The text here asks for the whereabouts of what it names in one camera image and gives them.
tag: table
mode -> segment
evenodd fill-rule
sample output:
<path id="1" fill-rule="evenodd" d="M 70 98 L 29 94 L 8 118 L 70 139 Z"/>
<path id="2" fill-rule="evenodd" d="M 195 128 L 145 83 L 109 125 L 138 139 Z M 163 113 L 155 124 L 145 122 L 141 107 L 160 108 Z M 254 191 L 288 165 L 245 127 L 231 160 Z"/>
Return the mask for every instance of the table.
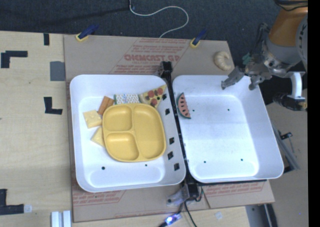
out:
<path id="1" fill-rule="evenodd" d="M 27 51 L 0 69 L 0 189 L 7 205 L 28 204 L 32 212 L 2 215 L 0 226 L 50 226 L 53 211 L 72 210 L 66 83 L 51 81 L 50 62 L 64 61 L 62 34 L 0 31 L 0 52 Z M 44 97 L 62 114 L 45 114 Z M 223 216 L 218 219 L 216 213 Z M 192 226 L 187 213 L 175 226 Z M 248 227 L 244 206 L 192 211 L 198 226 Z M 158 226 L 168 215 L 73 223 L 72 226 Z"/>

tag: yellow bowl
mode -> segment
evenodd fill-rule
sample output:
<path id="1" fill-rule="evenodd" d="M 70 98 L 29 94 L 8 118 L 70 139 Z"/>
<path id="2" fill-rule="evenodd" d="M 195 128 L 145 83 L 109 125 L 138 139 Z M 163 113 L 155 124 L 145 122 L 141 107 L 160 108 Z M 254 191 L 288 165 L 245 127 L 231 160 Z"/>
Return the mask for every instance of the yellow bowl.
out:
<path id="1" fill-rule="evenodd" d="M 104 144 L 121 162 L 152 161 L 166 150 L 166 136 L 159 112 L 144 103 L 108 107 L 102 117 Z"/>

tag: cardboard sheet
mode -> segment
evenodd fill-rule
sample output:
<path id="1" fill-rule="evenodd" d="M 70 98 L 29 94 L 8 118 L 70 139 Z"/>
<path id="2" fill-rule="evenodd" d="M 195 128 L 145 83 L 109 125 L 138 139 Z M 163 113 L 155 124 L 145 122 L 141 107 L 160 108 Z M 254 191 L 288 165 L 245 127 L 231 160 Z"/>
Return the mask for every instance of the cardboard sheet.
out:
<path id="1" fill-rule="evenodd" d="M 73 131 L 70 107 L 70 81 L 81 74 L 141 74 L 157 72 L 161 61 L 171 61 L 172 79 L 179 75 L 228 75 L 214 64 L 216 52 L 230 54 L 226 41 L 203 40 L 197 48 L 188 39 L 89 36 L 78 42 L 64 35 L 65 78 L 69 144 L 72 172 L 73 221 L 94 221 L 133 216 L 174 213 L 167 196 L 179 185 L 90 193 L 82 190 L 75 177 Z M 227 64 L 234 67 L 232 60 Z M 274 201 L 269 181 L 204 186 L 204 198 L 190 204 L 189 210 L 235 207 Z"/>

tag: toy watermelon slice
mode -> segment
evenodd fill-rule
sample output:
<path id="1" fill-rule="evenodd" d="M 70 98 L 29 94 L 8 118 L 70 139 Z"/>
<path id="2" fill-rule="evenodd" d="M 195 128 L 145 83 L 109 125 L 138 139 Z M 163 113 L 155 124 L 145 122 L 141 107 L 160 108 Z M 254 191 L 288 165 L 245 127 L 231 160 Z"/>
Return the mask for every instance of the toy watermelon slice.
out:
<path id="1" fill-rule="evenodd" d="M 183 117 L 185 117 L 187 119 L 191 119 L 184 93 L 180 94 L 177 99 L 177 108 L 178 108 L 178 112 L 180 115 L 182 115 Z"/>

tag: pizza slice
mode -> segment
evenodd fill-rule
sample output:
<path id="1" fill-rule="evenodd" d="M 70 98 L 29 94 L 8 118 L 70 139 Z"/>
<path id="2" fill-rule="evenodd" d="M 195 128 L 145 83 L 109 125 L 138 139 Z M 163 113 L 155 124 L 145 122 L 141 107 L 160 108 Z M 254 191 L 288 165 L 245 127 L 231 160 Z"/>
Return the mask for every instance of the pizza slice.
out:
<path id="1" fill-rule="evenodd" d="M 161 100 L 163 99 L 164 92 L 167 88 L 167 85 L 162 85 L 147 92 L 141 93 L 138 95 L 141 103 L 151 105 L 154 108 L 157 108 Z"/>

